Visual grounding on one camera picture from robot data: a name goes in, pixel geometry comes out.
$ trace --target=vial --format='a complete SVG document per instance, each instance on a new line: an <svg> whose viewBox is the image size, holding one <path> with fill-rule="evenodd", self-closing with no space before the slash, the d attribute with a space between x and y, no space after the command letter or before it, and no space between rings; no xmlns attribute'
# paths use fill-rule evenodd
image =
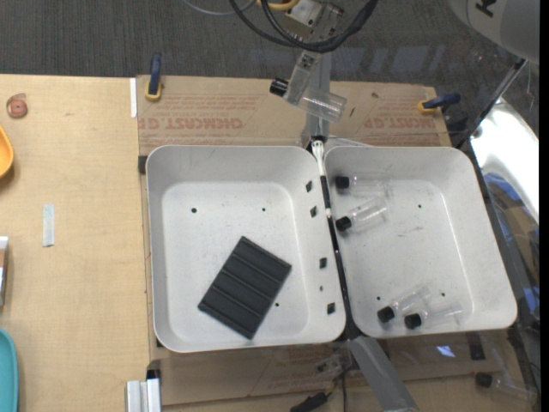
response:
<svg viewBox="0 0 549 412"><path fill-rule="evenodd" d="M375 197L349 210L335 222L340 232L360 232L389 219L387 202L382 197Z"/></svg>
<svg viewBox="0 0 549 412"><path fill-rule="evenodd" d="M389 198L389 176L382 173L337 176L335 188L338 192L349 192L356 197L381 196Z"/></svg>
<svg viewBox="0 0 549 412"><path fill-rule="evenodd" d="M284 97L287 90L288 81L275 78L271 82L270 93ZM343 116L346 104L347 100L337 94L309 86L295 106L318 118L338 123Z"/></svg>
<svg viewBox="0 0 549 412"><path fill-rule="evenodd" d="M442 305L427 306L404 318L404 324L409 330L416 328L428 329L448 322L460 323L462 321L463 308L459 302L444 303Z"/></svg>
<svg viewBox="0 0 549 412"><path fill-rule="evenodd" d="M474 381L480 389L489 390L491 394L501 393L504 397L514 397L529 404L534 404L538 399L538 393L533 387L508 379L502 373L476 373Z"/></svg>
<svg viewBox="0 0 549 412"><path fill-rule="evenodd" d="M431 290L425 285L419 285L401 294L389 305L377 312L377 318L384 324L394 318L401 318L405 313L420 304L426 304L431 299Z"/></svg>

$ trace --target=dark floor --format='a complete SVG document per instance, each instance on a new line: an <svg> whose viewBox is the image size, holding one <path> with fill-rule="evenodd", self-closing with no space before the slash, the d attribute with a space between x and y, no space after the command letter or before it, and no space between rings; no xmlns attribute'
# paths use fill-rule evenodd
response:
<svg viewBox="0 0 549 412"><path fill-rule="evenodd" d="M228 10L226 0L192 0ZM270 28L260 10L251 18ZM177 0L0 0L0 73L135 76L153 52L172 75L289 77L299 51L274 45L237 17ZM381 0L333 54L332 79L406 82L459 92L454 118L478 115L516 57L462 24L444 0ZM504 95L539 135L539 66Z"/></svg>

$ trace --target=black vial cap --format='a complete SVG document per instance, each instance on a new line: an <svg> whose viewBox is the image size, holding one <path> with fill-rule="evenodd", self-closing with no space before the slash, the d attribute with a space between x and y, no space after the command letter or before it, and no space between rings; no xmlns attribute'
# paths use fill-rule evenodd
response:
<svg viewBox="0 0 549 412"><path fill-rule="evenodd" d="M273 78L271 81L271 88L269 92L276 94L277 96L284 96L284 93L288 90L288 81L282 78Z"/></svg>
<svg viewBox="0 0 549 412"><path fill-rule="evenodd" d="M335 187L337 189L347 189L350 184L351 181L349 180L349 177L340 176L335 178Z"/></svg>
<svg viewBox="0 0 549 412"><path fill-rule="evenodd" d="M352 225L353 223L351 222L351 219L348 216L344 216L335 222L335 226L337 227L337 230L340 230L342 232L345 232Z"/></svg>
<svg viewBox="0 0 549 412"><path fill-rule="evenodd" d="M492 386L493 380L493 376L487 373L477 373L474 376L474 382L477 386L482 386L483 388L489 388Z"/></svg>
<svg viewBox="0 0 549 412"><path fill-rule="evenodd" d="M385 324L395 318L395 311L390 306L386 306L377 312L377 318Z"/></svg>
<svg viewBox="0 0 549 412"><path fill-rule="evenodd" d="M404 324L409 330L414 330L421 326L421 316L418 313L408 314L404 318Z"/></svg>

